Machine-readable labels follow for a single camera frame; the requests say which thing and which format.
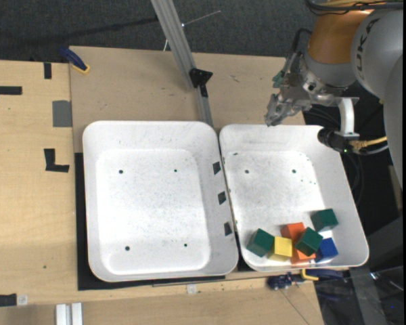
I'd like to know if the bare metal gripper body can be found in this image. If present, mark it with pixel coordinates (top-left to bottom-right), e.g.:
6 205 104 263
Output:
276 56 346 115

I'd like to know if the white plastic tray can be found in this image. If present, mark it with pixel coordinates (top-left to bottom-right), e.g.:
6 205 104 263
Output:
82 120 240 283
219 123 370 273

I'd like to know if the green cube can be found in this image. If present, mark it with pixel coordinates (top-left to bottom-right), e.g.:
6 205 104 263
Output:
246 227 276 259
310 208 340 233
294 226 324 257

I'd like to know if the orange cube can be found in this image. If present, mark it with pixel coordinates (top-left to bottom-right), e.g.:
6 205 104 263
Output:
290 247 317 267
279 221 307 250

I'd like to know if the yellow cube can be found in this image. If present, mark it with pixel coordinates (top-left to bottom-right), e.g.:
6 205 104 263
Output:
267 236 294 263

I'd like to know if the blue cube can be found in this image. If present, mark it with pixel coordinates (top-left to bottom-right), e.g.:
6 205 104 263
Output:
313 237 340 263

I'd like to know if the black cylinder on white bracket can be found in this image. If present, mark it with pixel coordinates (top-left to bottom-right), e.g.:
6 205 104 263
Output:
317 96 361 153

